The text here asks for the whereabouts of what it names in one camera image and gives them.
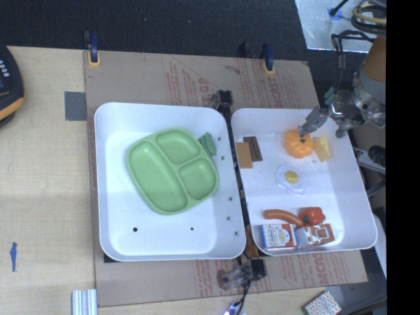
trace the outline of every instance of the cardboard sheet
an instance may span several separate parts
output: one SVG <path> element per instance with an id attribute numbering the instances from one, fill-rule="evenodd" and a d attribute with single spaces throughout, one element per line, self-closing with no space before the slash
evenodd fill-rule
<path id="1" fill-rule="evenodd" d="M 84 54 L 87 126 L 91 166 L 94 263 L 99 306 L 128 305 L 221 295 L 217 273 L 237 261 L 114 262 L 104 255 L 98 234 L 95 165 L 96 109 L 106 102 L 207 106 L 218 90 L 231 90 L 232 111 L 239 108 L 313 108 L 318 99 L 304 62 L 275 60 L 275 72 L 250 58 L 221 58 L 134 52 L 101 52 L 92 67 Z M 250 293 L 366 282 L 359 251 L 264 257 L 267 277 Z"/>

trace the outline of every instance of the toy orange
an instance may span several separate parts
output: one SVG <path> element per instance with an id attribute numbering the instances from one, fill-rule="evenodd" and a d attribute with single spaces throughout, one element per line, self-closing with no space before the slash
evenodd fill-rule
<path id="1" fill-rule="evenodd" d="M 286 133 L 284 137 L 284 146 L 291 156 L 298 159 L 310 155 L 314 150 L 314 142 L 309 133 L 301 138 L 298 129 L 292 129 Z"/>

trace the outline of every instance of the blue clamp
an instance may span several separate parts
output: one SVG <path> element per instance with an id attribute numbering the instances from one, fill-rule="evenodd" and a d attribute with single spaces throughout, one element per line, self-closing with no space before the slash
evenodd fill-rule
<path id="1" fill-rule="evenodd" d="M 95 31 L 85 30 L 85 49 L 88 51 L 88 60 L 90 66 L 98 66 L 100 64 L 100 57 L 98 52 L 98 36 Z"/>
<path id="2" fill-rule="evenodd" d="M 267 42 L 264 42 L 262 45 L 262 53 L 260 58 L 264 59 L 264 68 L 266 73 L 273 74 L 274 67 L 273 67 L 273 50 L 271 49 L 270 45 Z"/>

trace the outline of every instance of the wooden table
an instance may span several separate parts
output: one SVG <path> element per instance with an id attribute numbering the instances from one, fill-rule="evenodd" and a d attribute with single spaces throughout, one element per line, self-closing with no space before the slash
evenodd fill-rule
<path id="1" fill-rule="evenodd" d="M 71 314 L 95 288 L 85 121 L 66 121 L 64 93 L 85 92 L 83 51 L 9 47 L 28 96 L 0 129 L 0 314 Z M 10 250 L 17 243 L 16 271 Z M 249 294 L 243 311 L 296 314 L 323 287 Z M 99 308 L 99 314 L 222 314 L 231 296 Z"/>

